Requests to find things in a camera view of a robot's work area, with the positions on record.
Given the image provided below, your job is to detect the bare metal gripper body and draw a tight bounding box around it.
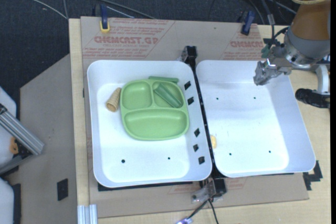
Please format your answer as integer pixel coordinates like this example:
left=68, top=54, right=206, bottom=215
left=265, top=44, right=326, bottom=76

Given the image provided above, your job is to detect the white plastic tray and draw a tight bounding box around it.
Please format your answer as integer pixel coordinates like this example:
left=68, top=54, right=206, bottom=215
left=195, top=59, right=317, bottom=179
left=86, top=59, right=213, bottom=188

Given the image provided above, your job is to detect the thin black rod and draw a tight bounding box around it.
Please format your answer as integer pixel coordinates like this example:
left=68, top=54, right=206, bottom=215
left=191, top=59, right=217, bottom=179

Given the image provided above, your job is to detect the green flat bar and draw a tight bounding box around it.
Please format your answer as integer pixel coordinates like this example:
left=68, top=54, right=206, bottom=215
left=148, top=76, right=180, bottom=83

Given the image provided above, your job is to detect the brown cardboard board red print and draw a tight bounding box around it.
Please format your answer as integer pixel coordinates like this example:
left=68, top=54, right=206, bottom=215
left=80, top=16, right=310, bottom=219

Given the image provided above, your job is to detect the green divided plate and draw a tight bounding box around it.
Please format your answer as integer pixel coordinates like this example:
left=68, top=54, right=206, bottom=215
left=120, top=79, right=190, bottom=142

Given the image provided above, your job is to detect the tan ice cream cone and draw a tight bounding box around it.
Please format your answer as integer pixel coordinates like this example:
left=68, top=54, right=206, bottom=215
left=106, top=87, right=122, bottom=113

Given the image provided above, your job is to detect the black cylinder on white bracket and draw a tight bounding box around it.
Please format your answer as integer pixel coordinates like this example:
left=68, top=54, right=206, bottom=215
left=295, top=63, right=331, bottom=109

